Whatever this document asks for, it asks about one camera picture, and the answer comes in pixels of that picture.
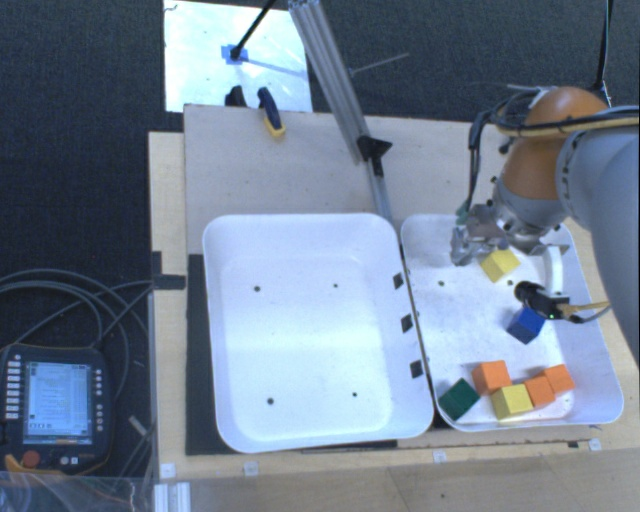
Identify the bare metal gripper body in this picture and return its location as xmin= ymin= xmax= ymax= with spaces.
xmin=465 ymin=202 xmax=552 ymax=257

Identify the yellow cube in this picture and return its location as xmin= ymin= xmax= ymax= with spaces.
xmin=480 ymin=248 xmax=522 ymax=284
xmin=489 ymin=382 xmax=535 ymax=421

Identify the green cube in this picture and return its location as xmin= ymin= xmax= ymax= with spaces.
xmin=438 ymin=377 xmax=482 ymax=422

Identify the black cylinder on white bracket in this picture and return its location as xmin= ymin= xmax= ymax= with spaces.
xmin=513 ymin=243 xmax=572 ymax=320

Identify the orange cube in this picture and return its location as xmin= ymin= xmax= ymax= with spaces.
xmin=541 ymin=363 xmax=576 ymax=396
xmin=523 ymin=375 xmax=557 ymax=408
xmin=471 ymin=359 xmax=513 ymax=397

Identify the blue cube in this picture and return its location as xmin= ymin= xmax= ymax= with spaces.
xmin=505 ymin=306 xmax=547 ymax=346

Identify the white plastic tray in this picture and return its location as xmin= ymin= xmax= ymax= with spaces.
xmin=399 ymin=213 xmax=626 ymax=434
xmin=201 ymin=212 xmax=436 ymax=455

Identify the pale wood board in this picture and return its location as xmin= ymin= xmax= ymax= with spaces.
xmin=182 ymin=103 xmax=599 ymax=450

